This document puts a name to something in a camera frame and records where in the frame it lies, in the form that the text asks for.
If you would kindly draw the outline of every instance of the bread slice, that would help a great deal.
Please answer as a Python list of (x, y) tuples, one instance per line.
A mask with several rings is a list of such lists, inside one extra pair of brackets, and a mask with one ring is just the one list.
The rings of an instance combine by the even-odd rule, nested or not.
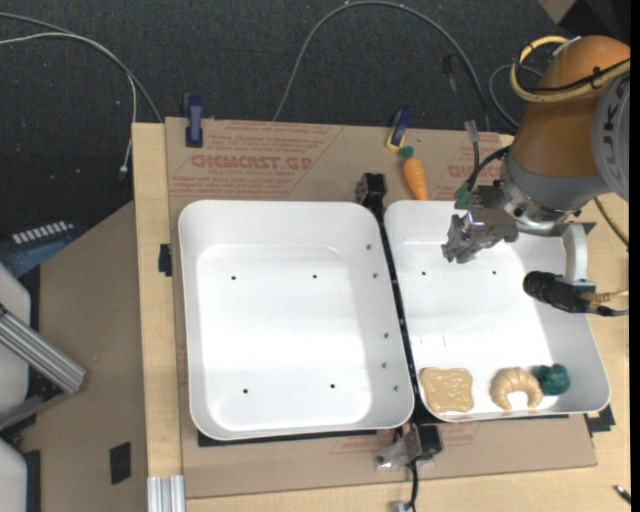
[(424, 368), (420, 382), (427, 395), (427, 405), (433, 412), (468, 412), (473, 408), (473, 379), (464, 368)]

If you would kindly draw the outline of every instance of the white object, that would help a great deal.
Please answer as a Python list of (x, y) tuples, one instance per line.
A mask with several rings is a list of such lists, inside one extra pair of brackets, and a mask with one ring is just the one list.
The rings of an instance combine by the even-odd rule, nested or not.
[[(609, 382), (586, 315), (569, 314), (525, 294), (532, 270), (564, 272), (559, 237), (521, 234), (500, 242), (465, 264), (442, 255), (451, 216), (450, 202), (399, 201), (385, 214), (394, 254), (416, 370), (466, 368), (473, 377), (474, 407), (445, 412), (445, 421), (594, 412), (609, 402)], [(571, 378), (569, 391), (545, 397), (536, 410), (524, 393), (509, 396), (513, 411), (495, 405), (489, 390), (502, 368), (535, 371), (560, 363)], [(420, 393), (427, 405), (425, 391)]]
[(27, 464), (0, 439), (0, 503), (3, 512), (27, 510)]
[[(29, 292), (0, 263), (0, 304), (29, 325)], [(0, 344), (0, 414), (24, 401), (29, 388), (29, 365)]]
[(191, 415), (220, 440), (413, 410), (378, 224), (351, 203), (203, 200), (179, 219)]

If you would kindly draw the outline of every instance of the black floor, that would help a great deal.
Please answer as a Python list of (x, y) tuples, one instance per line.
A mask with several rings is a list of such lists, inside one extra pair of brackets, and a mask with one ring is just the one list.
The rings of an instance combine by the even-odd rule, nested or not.
[[(458, 41), (485, 90), (496, 68), (542, 35), (629, 38), (628, 0), (581, 0), (562, 23), (567, 30), (536, 0), (405, 5)], [(326, 0), (3, 0), (0, 11), (100, 42), (137, 76), (162, 116), (178, 115), (183, 94), (194, 92), (203, 95), (209, 116), (270, 120), (305, 37), (342, 6)], [(0, 40), (43, 31), (0, 17)], [(441, 64), (452, 51), (414, 15), (380, 5), (350, 7), (311, 41), (280, 120), (380, 126), (409, 105), (412, 126), (460, 129), (463, 114)], [(469, 80), (460, 69), (456, 77), (465, 109), (480, 122)], [(523, 105), (508, 90), (506, 75), (499, 78), (501, 101), (518, 119)], [(143, 98), (138, 103), (138, 120), (155, 122)], [(107, 58), (59, 39), (0, 45), (0, 105), (0, 233), (60, 219), (90, 228), (131, 200), (130, 175), (117, 179), (131, 88)]]

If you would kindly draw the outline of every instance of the green toy vegetable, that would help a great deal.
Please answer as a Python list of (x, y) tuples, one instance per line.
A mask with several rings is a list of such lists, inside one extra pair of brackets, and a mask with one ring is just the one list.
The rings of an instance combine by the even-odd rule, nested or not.
[(561, 364), (551, 367), (542, 365), (534, 375), (545, 395), (561, 395), (571, 386), (569, 372)]

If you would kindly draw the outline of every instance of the orange toy carrot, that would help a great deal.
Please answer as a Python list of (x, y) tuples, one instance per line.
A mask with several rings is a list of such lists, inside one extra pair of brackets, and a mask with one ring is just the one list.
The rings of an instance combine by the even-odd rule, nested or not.
[(402, 166), (404, 177), (407, 180), (407, 185), (413, 193), (413, 197), (422, 201), (429, 199), (429, 192), (427, 189), (427, 177), (424, 170), (422, 161), (415, 158), (413, 155), (413, 148), (411, 146), (405, 146), (402, 148), (402, 154), (407, 157)]

